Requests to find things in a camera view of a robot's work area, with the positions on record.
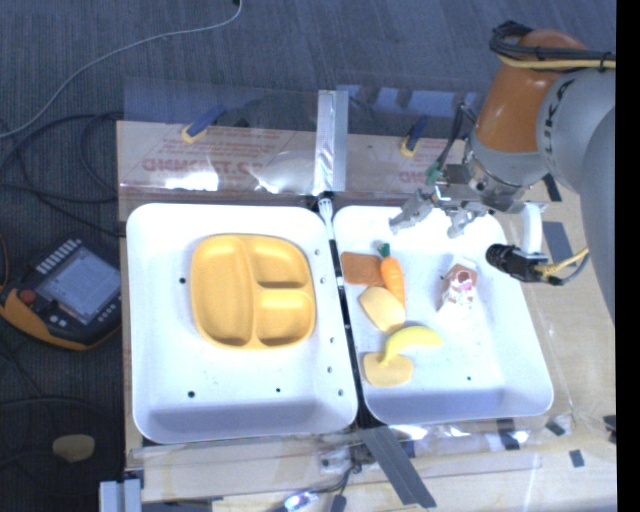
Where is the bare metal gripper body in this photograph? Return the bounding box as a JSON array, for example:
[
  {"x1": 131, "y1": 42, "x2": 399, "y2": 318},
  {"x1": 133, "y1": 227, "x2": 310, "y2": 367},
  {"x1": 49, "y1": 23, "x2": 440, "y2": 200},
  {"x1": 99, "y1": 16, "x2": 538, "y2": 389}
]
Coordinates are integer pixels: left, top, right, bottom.
[{"x1": 432, "y1": 163, "x2": 531, "y2": 215}]

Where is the brown cardboard board red print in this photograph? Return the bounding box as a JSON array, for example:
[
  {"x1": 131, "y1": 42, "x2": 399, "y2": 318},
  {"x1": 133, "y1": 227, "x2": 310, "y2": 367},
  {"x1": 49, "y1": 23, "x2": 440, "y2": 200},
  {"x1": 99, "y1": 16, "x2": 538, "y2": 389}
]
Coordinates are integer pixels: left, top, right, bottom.
[{"x1": 115, "y1": 119, "x2": 576, "y2": 501}]

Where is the orange carrot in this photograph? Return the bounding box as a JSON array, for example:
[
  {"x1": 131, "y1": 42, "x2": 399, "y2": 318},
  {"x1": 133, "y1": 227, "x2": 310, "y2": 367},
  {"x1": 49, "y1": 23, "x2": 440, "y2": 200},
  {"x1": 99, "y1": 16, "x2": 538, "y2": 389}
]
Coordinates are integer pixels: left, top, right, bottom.
[{"x1": 374, "y1": 241, "x2": 407, "y2": 308}]

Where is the brown toast slice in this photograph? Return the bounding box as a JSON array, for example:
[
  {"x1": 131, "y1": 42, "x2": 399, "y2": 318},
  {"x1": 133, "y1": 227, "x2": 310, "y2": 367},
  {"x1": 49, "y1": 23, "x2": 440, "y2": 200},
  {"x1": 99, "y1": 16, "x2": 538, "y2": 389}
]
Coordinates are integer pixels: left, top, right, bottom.
[{"x1": 340, "y1": 251, "x2": 386, "y2": 288}]

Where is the yellow banana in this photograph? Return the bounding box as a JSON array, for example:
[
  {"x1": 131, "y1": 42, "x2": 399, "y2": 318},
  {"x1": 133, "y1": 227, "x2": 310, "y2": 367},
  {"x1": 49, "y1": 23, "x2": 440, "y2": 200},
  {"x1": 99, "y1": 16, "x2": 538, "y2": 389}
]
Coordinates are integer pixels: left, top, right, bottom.
[{"x1": 379, "y1": 324, "x2": 445, "y2": 367}]

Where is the white plastic tray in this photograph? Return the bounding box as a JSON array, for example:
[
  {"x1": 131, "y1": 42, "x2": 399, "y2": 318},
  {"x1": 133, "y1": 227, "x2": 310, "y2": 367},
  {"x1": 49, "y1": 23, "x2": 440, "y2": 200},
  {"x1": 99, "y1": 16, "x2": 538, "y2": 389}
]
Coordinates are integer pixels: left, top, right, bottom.
[
  {"x1": 332, "y1": 204, "x2": 555, "y2": 427},
  {"x1": 124, "y1": 202, "x2": 360, "y2": 445}
]

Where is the yellow round biscuit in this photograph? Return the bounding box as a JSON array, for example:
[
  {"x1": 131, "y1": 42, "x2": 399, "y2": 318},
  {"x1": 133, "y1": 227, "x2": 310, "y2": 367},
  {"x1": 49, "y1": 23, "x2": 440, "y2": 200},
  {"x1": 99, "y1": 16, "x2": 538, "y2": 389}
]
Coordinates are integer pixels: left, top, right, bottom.
[{"x1": 362, "y1": 351, "x2": 415, "y2": 389}]

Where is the yellow divided plate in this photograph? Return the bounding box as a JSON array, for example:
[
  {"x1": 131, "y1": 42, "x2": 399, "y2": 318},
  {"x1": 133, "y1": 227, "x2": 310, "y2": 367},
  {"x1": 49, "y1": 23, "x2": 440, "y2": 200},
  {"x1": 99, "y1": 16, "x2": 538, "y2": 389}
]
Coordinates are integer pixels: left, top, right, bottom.
[{"x1": 189, "y1": 233, "x2": 318, "y2": 350}]

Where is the dull yellow lump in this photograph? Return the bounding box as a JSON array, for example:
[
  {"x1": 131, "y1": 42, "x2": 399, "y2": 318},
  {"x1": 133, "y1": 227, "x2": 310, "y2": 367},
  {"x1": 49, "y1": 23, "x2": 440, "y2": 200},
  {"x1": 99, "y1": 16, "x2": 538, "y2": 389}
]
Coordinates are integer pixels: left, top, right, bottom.
[{"x1": 51, "y1": 433, "x2": 97, "y2": 464}]

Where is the black cylinder on white bracket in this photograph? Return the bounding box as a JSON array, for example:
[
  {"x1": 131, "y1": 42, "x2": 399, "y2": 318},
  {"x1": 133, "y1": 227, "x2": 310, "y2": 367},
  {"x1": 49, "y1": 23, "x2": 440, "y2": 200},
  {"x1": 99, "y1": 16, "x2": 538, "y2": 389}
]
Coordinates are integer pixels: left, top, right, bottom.
[{"x1": 484, "y1": 202, "x2": 551, "y2": 284}]

